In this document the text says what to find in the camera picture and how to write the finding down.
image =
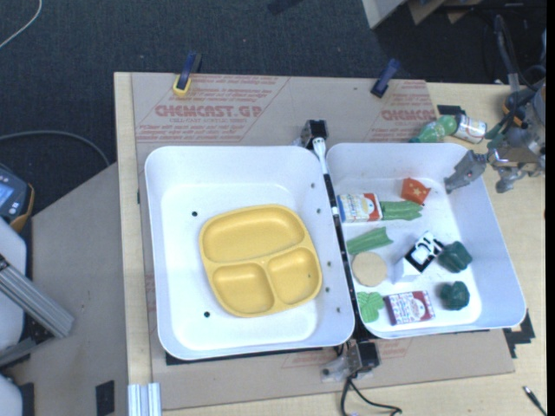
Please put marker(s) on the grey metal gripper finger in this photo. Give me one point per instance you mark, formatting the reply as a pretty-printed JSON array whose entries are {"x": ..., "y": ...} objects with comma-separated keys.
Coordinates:
[
  {"x": 466, "y": 171},
  {"x": 506, "y": 180}
]

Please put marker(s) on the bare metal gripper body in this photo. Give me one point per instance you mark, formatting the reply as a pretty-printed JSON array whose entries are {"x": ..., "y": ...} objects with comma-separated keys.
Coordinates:
[{"x": 516, "y": 152}]

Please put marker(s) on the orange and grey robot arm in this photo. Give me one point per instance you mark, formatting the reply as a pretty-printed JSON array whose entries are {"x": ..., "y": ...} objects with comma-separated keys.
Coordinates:
[{"x": 539, "y": 104}]

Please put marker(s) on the small white can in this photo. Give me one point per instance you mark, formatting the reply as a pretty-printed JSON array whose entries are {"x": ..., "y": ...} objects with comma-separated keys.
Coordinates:
[{"x": 472, "y": 128}]

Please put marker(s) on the white plastic tray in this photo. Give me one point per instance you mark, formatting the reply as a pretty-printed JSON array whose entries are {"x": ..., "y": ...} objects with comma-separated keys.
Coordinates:
[
  {"x": 243, "y": 336},
  {"x": 472, "y": 215}
]

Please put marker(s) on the green plastic bottle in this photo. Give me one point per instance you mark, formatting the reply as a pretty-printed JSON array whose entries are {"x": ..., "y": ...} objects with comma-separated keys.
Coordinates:
[{"x": 435, "y": 130}]

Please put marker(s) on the orange packet with yellow stars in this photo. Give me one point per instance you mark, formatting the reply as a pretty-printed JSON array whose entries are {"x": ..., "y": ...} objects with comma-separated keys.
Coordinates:
[{"x": 414, "y": 191}]

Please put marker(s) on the green toy okra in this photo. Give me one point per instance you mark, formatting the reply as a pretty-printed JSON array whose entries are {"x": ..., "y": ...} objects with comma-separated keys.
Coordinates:
[
  {"x": 368, "y": 241},
  {"x": 401, "y": 210}
]

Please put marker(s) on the dark green toy pepper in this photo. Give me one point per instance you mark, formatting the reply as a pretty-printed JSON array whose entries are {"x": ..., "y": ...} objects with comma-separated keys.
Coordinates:
[
  {"x": 455, "y": 296},
  {"x": 455, "y": 256}
]

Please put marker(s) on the black and white carton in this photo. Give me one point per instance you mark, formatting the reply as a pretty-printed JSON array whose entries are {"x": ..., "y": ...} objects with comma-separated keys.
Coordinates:
[{"x": 422, "y": 251}]

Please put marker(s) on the white carton blue orange print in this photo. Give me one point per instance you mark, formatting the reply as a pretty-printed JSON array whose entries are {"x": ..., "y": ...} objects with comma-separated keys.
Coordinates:
[{"x": 359, "y": 207}]

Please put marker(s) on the tan round biscuit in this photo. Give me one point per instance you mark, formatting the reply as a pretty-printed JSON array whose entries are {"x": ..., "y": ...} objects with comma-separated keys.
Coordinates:
[{"x": 369, "y": 269}]

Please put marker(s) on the thin black and white rod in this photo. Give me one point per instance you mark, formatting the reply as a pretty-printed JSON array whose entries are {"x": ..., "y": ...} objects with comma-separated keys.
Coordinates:
[{"x": 321, "y": 156}]

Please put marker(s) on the red and white carton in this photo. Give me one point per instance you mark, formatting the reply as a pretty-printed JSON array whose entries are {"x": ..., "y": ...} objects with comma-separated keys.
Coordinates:
[{"x": 409, "y": 308}]

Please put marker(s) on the light green toy lettuce leaf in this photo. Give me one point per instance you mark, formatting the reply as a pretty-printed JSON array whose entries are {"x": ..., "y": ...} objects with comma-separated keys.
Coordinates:
[{"x": 370, "y": 307}]

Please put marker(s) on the brown cardboard board red print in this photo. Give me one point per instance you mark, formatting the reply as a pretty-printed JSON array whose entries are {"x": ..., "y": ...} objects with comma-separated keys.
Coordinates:
[{"x": 260, "y": 106}]

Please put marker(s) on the yellow divided plate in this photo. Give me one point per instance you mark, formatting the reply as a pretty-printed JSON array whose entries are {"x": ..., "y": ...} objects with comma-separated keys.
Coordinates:
[{"x": 253, "y": 236}]

